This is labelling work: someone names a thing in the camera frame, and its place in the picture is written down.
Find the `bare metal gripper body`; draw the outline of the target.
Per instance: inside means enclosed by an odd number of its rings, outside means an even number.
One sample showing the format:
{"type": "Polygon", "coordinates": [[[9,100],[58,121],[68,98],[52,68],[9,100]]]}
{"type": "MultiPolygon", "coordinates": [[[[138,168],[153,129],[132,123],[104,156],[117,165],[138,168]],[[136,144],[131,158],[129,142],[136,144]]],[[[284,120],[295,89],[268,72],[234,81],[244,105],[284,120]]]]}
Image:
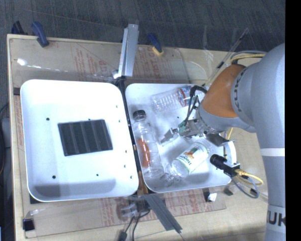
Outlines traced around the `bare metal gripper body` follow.
{"type": "Polygon", "coordinates": [[[179,135],[183,138],[202,136],[206,128],[198,119],[184,120],[178,125],[179,135]]]}

